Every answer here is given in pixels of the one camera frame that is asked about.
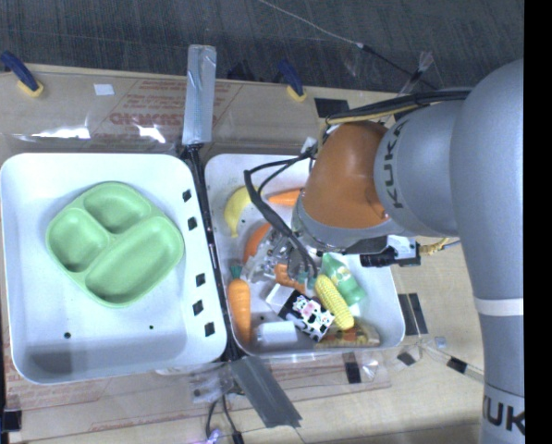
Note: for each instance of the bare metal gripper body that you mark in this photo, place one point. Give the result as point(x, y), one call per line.
point(279, 250)

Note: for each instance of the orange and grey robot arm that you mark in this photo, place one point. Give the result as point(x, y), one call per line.
point(419, 178)

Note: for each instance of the orange rounded toy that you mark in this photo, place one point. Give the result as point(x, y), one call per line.
point(255, 241)

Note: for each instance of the small orange toy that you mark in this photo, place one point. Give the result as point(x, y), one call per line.
point(285, 279)

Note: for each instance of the yellow banana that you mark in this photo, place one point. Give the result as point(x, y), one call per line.
point(236, 208)

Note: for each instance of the orange carrot with green top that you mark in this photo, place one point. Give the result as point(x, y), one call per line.
point(240, 303)

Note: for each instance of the thin black rod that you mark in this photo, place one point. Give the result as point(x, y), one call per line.
point(209, 238)

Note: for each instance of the cow print carton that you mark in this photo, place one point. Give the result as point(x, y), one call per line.
point(310, 317)

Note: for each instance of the yellow corn cob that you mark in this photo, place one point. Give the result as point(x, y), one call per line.
point(334, 301)

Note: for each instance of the green bottle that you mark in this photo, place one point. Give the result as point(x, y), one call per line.
point(349, 285)

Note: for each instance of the white box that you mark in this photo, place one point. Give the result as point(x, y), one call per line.
point(278, 333)

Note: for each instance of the pizza slice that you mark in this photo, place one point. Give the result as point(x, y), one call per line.
point(356, 337)

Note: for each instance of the white plastic tray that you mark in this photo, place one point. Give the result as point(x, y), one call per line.
point(377, 312)
point(118, 340)

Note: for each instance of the green divided plate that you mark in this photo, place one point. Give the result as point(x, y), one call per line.
point(118, 248)

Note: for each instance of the brown cardboard board, red print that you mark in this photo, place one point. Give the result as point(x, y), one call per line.
point(132, 109)

